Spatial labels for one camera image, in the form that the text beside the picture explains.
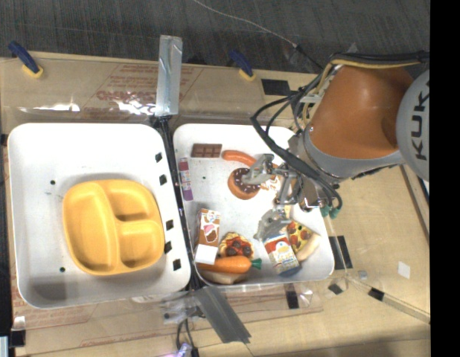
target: dark floor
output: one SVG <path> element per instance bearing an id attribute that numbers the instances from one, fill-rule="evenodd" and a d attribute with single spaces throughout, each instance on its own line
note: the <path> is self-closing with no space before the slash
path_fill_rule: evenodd
<path id="1" fill-rule="evenodd" d="M 197 1 L 211 9 L 196 0 L 0 0 L 0 57 L 14 39 L 35 51 L 156 60 L 167 34 L 182 37 L 185 62 L 227 65 L 237 49 L 254 68 L 316 72 L 353 44 L 372 54 L 430 47 L 430 0 Z M 10 316 L 2 179 L 0 146 L 0 334 Z"/>

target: carrot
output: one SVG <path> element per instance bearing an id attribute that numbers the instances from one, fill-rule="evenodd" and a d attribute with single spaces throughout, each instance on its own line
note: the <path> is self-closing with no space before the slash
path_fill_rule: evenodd
<path id="1" fill-rule="evenodd" d="M 239 161 L 240 163 L 243 163 L 247 165 L 248 167 L 251 167 L 257 159 L 247 155 L 244 152 L 241 151 L 233 151 L 233 150 L 226 150 L 222 152 L 222 158 L 223 160 L 227 161 Z"/>
<path id="2" fill-rule="evenodd" d="M 217 258 L 215 264 L 197 263 L 197 267 L 206 271 L 229 272 L 231 274 L 245 274 L 251 267 L 261 268 L 261 259 L 250 260 L 243 255 Z"/>

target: yellow plate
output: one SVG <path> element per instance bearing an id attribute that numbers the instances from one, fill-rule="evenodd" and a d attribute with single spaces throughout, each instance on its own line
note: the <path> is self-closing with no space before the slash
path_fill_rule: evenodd
<path id="1" fill-rule="evenodd" d="M 130 180 L 73 186 L 63 200 L 71 258 L 83 271 L 111 275 L 151 266 L 164 252 L 164 228 L 153 194 Z"/>

